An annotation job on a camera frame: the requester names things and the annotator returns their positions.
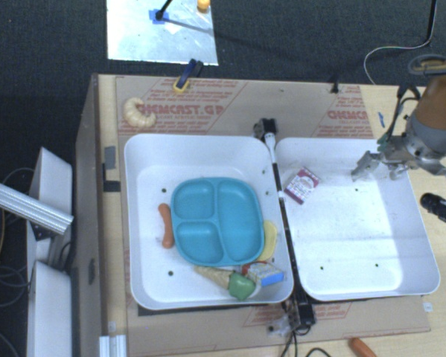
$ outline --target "beige curved toy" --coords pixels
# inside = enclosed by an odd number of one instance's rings
[[[143,104],[143,100],[137,97],[128,99],[124,104],[124,119],[132,127],[150,128],[156,123],[156,115],[154,112],[149,115],[140,112],[137,106]]]

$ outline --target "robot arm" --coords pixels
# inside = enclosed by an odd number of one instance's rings
[[[379,163],[388,166],[393,179],[408,169],[421,168],[435,176],[446,177],[446,167],[441,160],[446,157],[446,60],[433,65],[424,58],[421,66],[410,68],[417,74],[433,75],[422,97],[415,99],[418,105],[407,118],[405,132],[401,135],[392,135],[396,118],[406,99],[402,100],[406,89],[398,90],[398,103],[392,125],[381,139],[378,153],[366,152],[358,161],[357,168],[352,171],[354,180],[366,175],[376,168]],[[427,193],[421,199],[421,204],[430,213],[446,222],[446,200],[431,193]]]

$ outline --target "metal plate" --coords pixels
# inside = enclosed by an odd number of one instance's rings
[[[217,65],[211,7],[201,13],[197,0],[173,0],[165,22],[154,23],[150,12],[166,0],[106,1],[109,59]]]

